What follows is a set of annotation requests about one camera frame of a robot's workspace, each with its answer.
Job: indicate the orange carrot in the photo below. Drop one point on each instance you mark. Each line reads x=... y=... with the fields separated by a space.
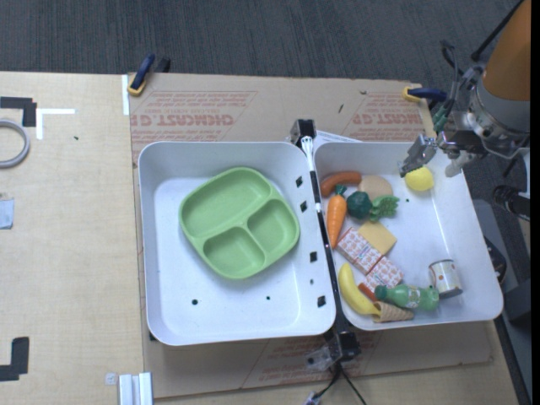
x=336 y=217

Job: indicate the tan round biscuit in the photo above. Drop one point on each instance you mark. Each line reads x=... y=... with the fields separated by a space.
x=377 y=186

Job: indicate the white plastic tray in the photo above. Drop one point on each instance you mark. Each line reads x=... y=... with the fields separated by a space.
x=177 y=293
x=439 y=234

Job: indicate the yellow cheese slice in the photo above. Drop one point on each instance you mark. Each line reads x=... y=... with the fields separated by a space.
x=378 y=236

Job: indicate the thin black and white rod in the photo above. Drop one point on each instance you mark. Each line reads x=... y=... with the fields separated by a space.
x=321 y=219

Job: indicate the small white orange can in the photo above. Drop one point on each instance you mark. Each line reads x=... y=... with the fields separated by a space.
x=445 y=277

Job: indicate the light green lettuce leaf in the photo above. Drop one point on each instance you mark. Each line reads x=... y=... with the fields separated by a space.
x=385 y=207

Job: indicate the orange sausage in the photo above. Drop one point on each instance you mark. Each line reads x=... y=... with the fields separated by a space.
x=337 y=180

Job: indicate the tan ice cream cone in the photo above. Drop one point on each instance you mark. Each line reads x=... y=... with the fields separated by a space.
x=392 y=312

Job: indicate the green divided plate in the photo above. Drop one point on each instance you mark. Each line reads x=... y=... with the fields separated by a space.
x=223 y=205

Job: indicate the yellow lemon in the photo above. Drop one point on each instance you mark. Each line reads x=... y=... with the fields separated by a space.
x=419 y=179

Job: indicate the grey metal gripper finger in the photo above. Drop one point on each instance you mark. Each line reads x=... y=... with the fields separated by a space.
x=418 y=152
x=457 y=163

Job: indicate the small orange stick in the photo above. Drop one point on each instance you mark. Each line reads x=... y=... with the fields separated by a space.
x=366 y=290

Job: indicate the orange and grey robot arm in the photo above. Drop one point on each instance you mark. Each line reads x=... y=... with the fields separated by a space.
x=508 y=57

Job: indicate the white paper sheet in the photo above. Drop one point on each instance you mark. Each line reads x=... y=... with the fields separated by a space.
x=333 y=136

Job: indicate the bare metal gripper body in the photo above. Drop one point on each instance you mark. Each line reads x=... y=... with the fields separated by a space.
x=464 y=142

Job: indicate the green plastic bottle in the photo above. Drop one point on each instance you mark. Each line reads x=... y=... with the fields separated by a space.
x=411 y=297

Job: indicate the yellow banana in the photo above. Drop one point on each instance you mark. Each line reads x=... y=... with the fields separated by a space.
x=352 y=291

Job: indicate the brown cardboard board red print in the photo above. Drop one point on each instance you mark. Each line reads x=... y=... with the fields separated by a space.
x=198 y=374

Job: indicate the black cylinder on white bracket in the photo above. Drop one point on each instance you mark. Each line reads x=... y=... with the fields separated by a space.
x=509 y=198

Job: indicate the dark green broccoli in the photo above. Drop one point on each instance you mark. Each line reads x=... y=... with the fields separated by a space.
x=358 y=205

